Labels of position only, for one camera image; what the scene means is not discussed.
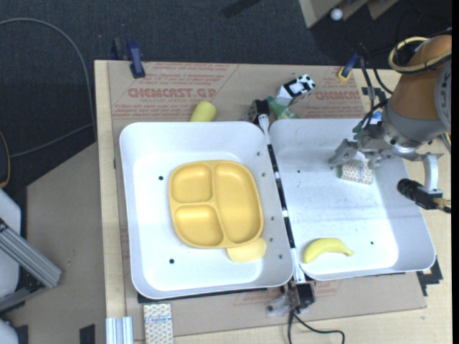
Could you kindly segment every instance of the green object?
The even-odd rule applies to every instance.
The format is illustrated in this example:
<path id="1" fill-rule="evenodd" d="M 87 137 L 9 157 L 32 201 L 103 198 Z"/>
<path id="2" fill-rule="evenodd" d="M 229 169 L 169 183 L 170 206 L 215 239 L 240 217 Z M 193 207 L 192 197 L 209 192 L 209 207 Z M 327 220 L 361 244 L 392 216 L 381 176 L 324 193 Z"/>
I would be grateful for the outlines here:
<path id="1" fill-rule="evenodd" d="M 299 118 L 298 115 L 288 106 L 279 105 L 273 97 L 268 97 L 268 105 L 270 106 L 271 111 L 273 112 L 274 118 L 276 120 L 281 120 L 283 118 Z"/>

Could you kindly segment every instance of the white tray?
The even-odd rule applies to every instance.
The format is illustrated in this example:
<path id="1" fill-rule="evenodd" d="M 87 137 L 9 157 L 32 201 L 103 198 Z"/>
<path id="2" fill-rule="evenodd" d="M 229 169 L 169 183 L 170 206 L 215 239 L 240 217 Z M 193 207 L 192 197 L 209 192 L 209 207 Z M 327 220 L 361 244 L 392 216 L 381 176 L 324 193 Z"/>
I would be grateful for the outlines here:
<path id="1" fill-rule="evenodd" d="M 151 299 L 248 290 L 285 284 L 293 262 L 265 138 L 244 122 L 134 123 L 120 135 L 134 286 Z M 235 263 L 225 249 L 185 245 L 169 211 L 168 180 L 193 161 L 237 161 L 257 184 L 265 256 Z"/>
<path id="2" fill-rule="evenodd" d="M 435 261 L 420 208 L 397 191 L 401 158 L 381 162 L 371 185 L 338 178 L 327 160 L 360 119 L 281 120 L 270 128 L 299 261 L 308 243 L 337 237 L 354 255 L 324 254 L 302 270 L 315 280 L 417 271 Z"/>

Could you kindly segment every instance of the yellow cup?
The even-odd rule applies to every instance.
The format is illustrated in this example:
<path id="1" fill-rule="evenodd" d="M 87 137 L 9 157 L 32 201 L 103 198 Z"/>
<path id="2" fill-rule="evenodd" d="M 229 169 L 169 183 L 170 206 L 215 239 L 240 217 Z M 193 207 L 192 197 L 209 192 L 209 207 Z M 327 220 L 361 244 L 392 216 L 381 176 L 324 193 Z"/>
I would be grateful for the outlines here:
<path id="1" fill-rule="evenodd" d="M 217 116 L 217 108 L 205 100 L 199 102 L 194 108 L 190 117 L 190 122 L 207 122 L 213 121 Z"/>

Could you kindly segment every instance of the yellow divided plate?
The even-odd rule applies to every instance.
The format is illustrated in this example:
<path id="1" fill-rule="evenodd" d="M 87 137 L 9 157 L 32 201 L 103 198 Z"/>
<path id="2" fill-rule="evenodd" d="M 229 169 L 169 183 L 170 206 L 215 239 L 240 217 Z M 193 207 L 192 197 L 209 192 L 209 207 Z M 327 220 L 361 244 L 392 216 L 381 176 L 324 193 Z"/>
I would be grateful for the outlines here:
<path id="1" fill-rule="evenodd" d="M 238 247 L 263 229 L 255 179 L 234 161 L 200 161 L 174 169 L 169 205 L 179 237 L 199 248 Z"/>

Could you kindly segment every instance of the toy banana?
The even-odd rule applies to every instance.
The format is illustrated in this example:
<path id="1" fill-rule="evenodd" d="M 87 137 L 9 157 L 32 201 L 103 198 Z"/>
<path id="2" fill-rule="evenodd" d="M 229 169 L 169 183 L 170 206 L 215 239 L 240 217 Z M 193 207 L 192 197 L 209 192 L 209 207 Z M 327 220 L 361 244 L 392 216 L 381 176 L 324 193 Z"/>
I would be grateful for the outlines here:
<path id="1" fill-rule="evenodd" d="M 341 252 L 348 256 L 354 254 L 338 238 L 320 238 L 312 241 L 305 249 L 303 261 L 307 264 L 325 252 Z"/>

